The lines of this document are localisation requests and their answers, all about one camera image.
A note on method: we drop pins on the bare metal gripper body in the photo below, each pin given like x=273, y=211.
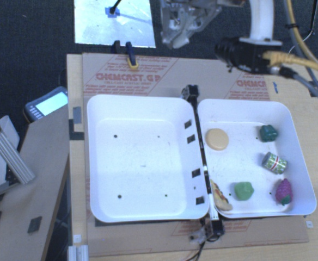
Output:
x=191, y=12

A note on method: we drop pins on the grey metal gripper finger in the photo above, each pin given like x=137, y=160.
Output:
x=167, y=39
x=181, y=42

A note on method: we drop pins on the brown cardboard board red print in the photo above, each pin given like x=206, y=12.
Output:
x=164, y=75

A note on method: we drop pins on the thin black and white rod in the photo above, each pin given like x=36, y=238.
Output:
x=200, y=140

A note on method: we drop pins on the beige round biscuit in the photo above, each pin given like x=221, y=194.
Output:
x=216, y=139

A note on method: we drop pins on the white plastic tray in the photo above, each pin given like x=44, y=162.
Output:
x=137, y=159
x=243, y=167

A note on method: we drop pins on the dark green toy pepper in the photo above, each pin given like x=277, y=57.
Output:
x=268, y=133

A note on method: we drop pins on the green and white can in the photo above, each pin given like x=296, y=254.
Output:
x=274, y=163

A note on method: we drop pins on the light green toy pepper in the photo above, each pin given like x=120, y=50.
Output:
x=244, y=191

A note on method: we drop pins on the toy pizza slice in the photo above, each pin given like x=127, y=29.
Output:
x=221, y=198

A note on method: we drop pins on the purple toy grapes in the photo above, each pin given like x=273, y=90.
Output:
x=283, y=191

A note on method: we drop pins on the black cylinder on white bracket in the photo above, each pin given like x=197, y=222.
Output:
x=259, y=53

